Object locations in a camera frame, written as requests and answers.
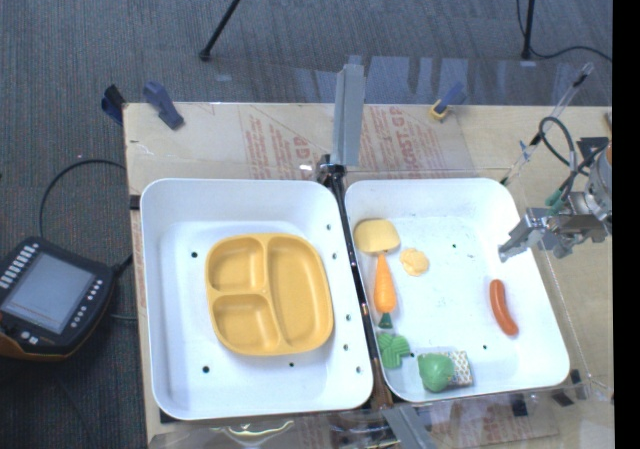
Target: screen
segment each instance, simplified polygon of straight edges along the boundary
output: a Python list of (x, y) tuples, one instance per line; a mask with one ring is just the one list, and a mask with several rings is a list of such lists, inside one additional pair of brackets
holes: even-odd
[(41, 253), (1, 309), (59, 335), (93, 279), (93, 273)]

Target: white tray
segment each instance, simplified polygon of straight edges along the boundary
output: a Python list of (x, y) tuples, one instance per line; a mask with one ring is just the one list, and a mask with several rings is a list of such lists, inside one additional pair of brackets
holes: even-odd
[[(351, 230), (367, 218), (393, 222), (400, 247), (387, 254), (398, 306), (393, 331), (408, 339), (412, 355), (384, 369), (390, 389), (411, 402), (554, 386), (569, 372), (569, 356), (531, 250), (502, 263), (498, 246), (518, 223), (509, 191), (484, 178), (363, 180), (346, 191)], [(422, 276), (407, 274), (404, 248), (430, 260)], [(376, 331), (373, 304), (376, 258), (356, 251)], [(489, 282), (505, 284), (519, 334), (505, 335), (491, 310)], [(473, 384), (433, 393), (418, 372), (417, 356), (441, 348), (465, 350)]]
[[(373, 377), (338, 205), (311, 181), (163, 179), (141, 197), (151, 382), (159, 407), (183, 420), (351, 409)], [(283, 232), (322, 258), (334, 328), (319, 348), (246, 356), (216, 337), (204, 264), (220, 239)]]

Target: yellow toy food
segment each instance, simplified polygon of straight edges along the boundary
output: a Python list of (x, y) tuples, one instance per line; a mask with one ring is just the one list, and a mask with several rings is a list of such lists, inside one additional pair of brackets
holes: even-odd
[(400, 252), (400, 262), (409, 275), (417, 277), (429, 269), (429, 259), (420, 250), (407, 248)]

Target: wooden table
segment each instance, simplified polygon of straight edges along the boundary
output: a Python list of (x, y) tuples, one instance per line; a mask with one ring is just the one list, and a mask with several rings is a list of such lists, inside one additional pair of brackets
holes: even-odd
[[(185, 124), (175, 131), (159, 119), (157, 110), (149, 104), (124, 107), (132, 204), (150, 182), (165, 177), (307, 180), (312, 177), (319, 158), (331, 152), (331, 104), (176, 103), (176, 107)], [(429, 106), (421, 105), (365, 105), (360, 147), (362, 168), (354, 167), (353, 173), (419, 177), (428, 170), (429, 176), (446, 177), (457, 171), (499, 180), (518, 157), (519, 142), (528, 142), (540, 119), (548, 116), (553, 108), (455, 106), (441, 122), (432, 120), (428, 109)], [(611, 138), (607, 121), (610, 113), (610, 107), (570, 107), (563, 113), (562, 121), (574, 140)], [(550, 131), (549, 139), (566, 155), (566, 143), (560, 131)], [(544, 199), (566, 175), (566, 166), (541, 145), (510, 186), (519, 211), (523, 213), (525, 207), (544, 207)], [(147, 438), (152, 441), (154, 437), (158, 437), (156, 440), (171, 437), (206, 423), (160, 420), (150, 381), (139, 210), (131, 211), (131, 226)], [(533, 393), (529, 399), (535, 403), (539, 398), (541, 406), (536, 415), (529, 409), (531, 425), (520, 437), (527, 438), (522, 444), (533, 448), (613, 447), (612, 239), (578, 245), (574, 253), (564, 259), (555, 259), (549, 252), (537, 249), (534, 255), (572, 366), (579, 371), (584, 387), (572, 387), (569, 383), (566, 394), (563, 392), (555, 399), (554, 391)], [(562, 395), (569, 400), (568, 406), (561, 405)], [(492, 434), (486, 418), (482, 422), (474, 418), (473, 409), (477, 406), (472, 401), (447, 405), (444, 413), (441, 412), (443, 424), (433, 426), (434, 440), (444, 444), (443, 447), (465, 444), (475, 447), (496, 441), (505, 442), (498, 447), (507, 447), (508, 437), (515, 435)], [(314, 419), (303, 417), (298, 421), (297, 434), (294, 434), (296, 429), (288, 433), (298, 437), (295, 440), (305, 440), (308, 447), (320, 448), (327, 444), (328, 435), (323, 432), (326, 424), (319, 418), (315, 426)], [(519, 419), (509, 419), (498, 428), (517, 431), (520, 428), (513, 425), (517, 421)], [(224, 422), (215, 425), (224, 426)], [(440, 434), (436, 428), (442, 428)], [(315, 442), (309, 442), (310, 437), (315, 437)], [(274, 440), (277, 442), (273, 447), (282, 447), (284, 439)], [(263, 447), (272, 447), (268, 444), (265, 442)], [(225, 445), (221, 439), (215, 447), (237, 446)]]

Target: blue clamp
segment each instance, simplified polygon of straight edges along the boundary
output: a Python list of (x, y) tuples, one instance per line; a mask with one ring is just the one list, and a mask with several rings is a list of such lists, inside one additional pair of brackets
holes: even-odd
[(124, 100), (116, 85), (111, 85), (104, 92), (102, 97), (102, 111), (113, 118), (118, 125), (122, 125), (122, 106), (127, 101)]
[(431, 106), (429, 114), (435, 120), (442, 120), (447, 115), (450, 104), (462, 104), (466, 99), (467, 95), (462, 91), (463, 88), (462, 83), (458, 81), (442, 99), (438, 99), (436, 103)]
[(147, 101), (160, 109), (159, 116), (171, 129), (177, 129), (184, 123), (167, 90), (157, 81), (147, 81), (142, 91)]

